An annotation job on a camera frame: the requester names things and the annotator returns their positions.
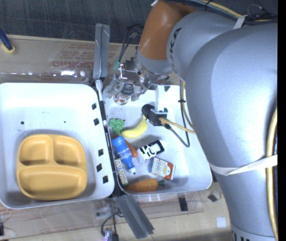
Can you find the white packet with orange print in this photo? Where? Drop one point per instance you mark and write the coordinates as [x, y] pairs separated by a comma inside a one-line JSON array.
[[121, 172]]

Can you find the white and orange carton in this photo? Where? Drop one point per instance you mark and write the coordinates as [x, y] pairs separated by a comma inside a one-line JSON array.
[[161, 168]]

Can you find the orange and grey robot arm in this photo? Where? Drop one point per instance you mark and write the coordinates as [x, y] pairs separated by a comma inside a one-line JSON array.
[[228, 89]]

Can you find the white can with orange print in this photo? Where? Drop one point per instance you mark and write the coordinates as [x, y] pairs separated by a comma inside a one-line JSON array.
[[121, 99]]

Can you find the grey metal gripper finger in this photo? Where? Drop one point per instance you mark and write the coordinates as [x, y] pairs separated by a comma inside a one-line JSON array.
[[137, 92], [113, 88]]

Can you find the yellow divided plate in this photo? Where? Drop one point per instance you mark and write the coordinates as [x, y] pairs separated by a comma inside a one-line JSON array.
[[50, 169]]

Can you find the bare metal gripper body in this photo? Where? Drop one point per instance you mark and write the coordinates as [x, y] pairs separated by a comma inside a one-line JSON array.
[[133, 70]]

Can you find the brown cardboard board red print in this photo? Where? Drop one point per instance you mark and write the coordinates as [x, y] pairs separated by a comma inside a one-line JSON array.
[[45, 54]]

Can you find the yellow banana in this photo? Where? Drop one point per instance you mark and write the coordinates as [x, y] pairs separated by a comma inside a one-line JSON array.
[[136, 130]]

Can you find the orange carrot with dark top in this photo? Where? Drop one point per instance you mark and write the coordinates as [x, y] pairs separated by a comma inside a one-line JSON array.
[[143, 185]]

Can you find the blue plastic bottle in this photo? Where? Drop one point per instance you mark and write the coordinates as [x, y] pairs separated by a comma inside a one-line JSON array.
[[121, 148]]

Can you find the orange carrot with pale leaves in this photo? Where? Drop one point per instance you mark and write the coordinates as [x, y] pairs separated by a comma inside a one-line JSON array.
[[117, 125]]

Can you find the black and white carton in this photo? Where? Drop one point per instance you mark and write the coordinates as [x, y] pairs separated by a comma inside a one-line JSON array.
[[151, 149]]

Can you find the black cylinder on white bracket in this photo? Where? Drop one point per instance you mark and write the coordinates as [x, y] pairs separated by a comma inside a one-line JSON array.
[[151, 113]]

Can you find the white plastic tray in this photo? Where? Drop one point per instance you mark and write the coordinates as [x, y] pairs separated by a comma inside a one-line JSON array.
[[190, 164], [52, 104]]

